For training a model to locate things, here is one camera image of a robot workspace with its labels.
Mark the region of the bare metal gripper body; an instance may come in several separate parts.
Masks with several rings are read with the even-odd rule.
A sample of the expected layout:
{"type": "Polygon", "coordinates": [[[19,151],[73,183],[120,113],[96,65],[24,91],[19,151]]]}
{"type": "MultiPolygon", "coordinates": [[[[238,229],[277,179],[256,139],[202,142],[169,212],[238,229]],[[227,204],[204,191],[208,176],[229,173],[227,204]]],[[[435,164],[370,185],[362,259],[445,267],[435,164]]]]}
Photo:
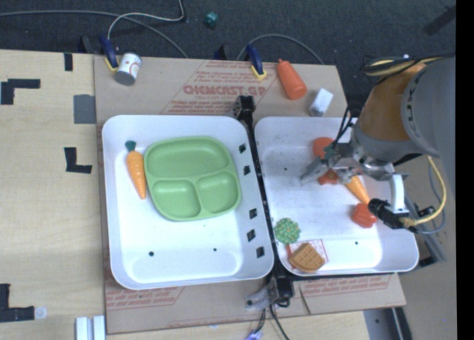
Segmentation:
{"type": "Polygon", "coordinates": [[[369,156],[365,149],[353,144],[330,144],[326,147],[326,162],[331,170],[357,169],[358,175],[366,175],[376,181],[388,181],[395,173],[391,163],[369,156]]]}

